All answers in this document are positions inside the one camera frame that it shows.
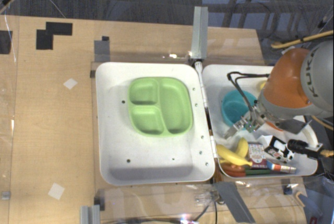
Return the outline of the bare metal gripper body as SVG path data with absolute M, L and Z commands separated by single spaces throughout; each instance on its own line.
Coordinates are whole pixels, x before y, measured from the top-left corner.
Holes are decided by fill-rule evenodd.
M 249 133 L 258 130 L 265 124 L 266 117 L 257 105 L 252 107 L 251 111 L 247 111 L 241 118 L 235 123 L 237 131 L 246 129 Z

